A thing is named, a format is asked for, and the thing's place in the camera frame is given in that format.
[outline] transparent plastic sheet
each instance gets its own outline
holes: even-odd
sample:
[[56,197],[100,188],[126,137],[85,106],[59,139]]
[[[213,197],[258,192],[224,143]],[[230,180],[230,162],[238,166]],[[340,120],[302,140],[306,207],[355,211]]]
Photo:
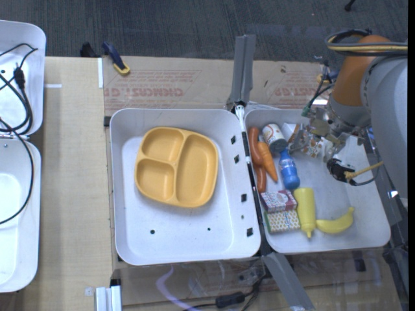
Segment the transparent plastic sheet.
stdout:
[[[109,58],[103,58],[105,116],[123,108],[226,109],[231,89],[233,62],[172,58],[123,57],[131,68],[118,75]],[[302,109],[313,97],[321,73],[319,63],[255,62],[254,88],[247,109],[264,107]],[[107,129],[108,178],[112,197],[110,134]],[[110,199],[113,218],[113,200]],[[351,251],[332,251],[288,256],[296,275],[317,310],[355,310],[365,305],[374,309],[397,310],[405,294],[396,295],[390,268],[382,248],[362,253],[364,270],[358,270]],[[251,282],[239,282],[241,271],[252,274],[263,267],[260,258],[216,262],[131,266],[123,262],[113,246],[113,280],[123,283],[123,304],[127,310],[185,310],[212,303],[220,293],[247,291]],[[292,310],[273,279],[264,279],[252,310]],[[204,307],[203,310],[216,310]],[[243,305],[225,310],[242,310]]]

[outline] black plug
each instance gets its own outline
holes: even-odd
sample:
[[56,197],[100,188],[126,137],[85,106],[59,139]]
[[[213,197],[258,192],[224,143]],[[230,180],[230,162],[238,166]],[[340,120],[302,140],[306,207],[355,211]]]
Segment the black plug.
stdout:
[[25,90],[25,74],[23,70],[21,70],[21,67],[17,66],[13,74],[14,74],[14,80],[18,84],[20,90],[24,91]]
[[216,297],[215,304],[217,308],[226,308],[227,306],[239,304],[245,301],[245,295],[242,292],[236,292],[230,295]]

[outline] white can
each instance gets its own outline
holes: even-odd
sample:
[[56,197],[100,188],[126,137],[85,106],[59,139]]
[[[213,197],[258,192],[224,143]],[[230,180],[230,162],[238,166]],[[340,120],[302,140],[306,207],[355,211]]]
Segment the white can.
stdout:
[[288,143],[284,138],[279,126],[276,123],[267,124],[262,129],[262,136],[270,148],[272,154],[279,154],[286,149]]

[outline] banana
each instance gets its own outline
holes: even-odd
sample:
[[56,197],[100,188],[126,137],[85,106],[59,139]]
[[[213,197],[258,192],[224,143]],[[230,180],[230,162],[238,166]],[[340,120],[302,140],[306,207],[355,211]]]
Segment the banana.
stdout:
[[328,234],[337,234],[345,231],[353,223],[354,207],[349,207],[346,214],[334,220],[316,220],[316,226],[319,230]]

